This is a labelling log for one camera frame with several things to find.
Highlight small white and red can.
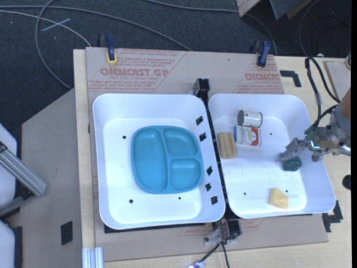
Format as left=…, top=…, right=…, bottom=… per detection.
left=237, top=109, right=263, bottom=128

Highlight blue divided plate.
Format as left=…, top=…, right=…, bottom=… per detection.
left=130, top=125, right=205, bottom=195

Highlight tan toy bread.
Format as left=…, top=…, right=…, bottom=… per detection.
left=216, top=132, right=238, bottom=160

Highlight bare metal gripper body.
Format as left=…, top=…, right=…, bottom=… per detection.
left=306, top=126, right=352, bottom=156

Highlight white and red carton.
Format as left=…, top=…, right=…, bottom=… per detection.
left=233, top=125, right=263, bottom=147

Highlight brown cardboard board red print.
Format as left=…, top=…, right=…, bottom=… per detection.
left=85, top=46, right=330, bottom=262

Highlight white plastic tray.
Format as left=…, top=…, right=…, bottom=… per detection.
left=91, top=93, right=227, bottom=231
left=208, top=93, right=337, bottom=220

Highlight green toy broccoli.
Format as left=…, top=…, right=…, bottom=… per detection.
left=282, top=156, right=302, bottom=173

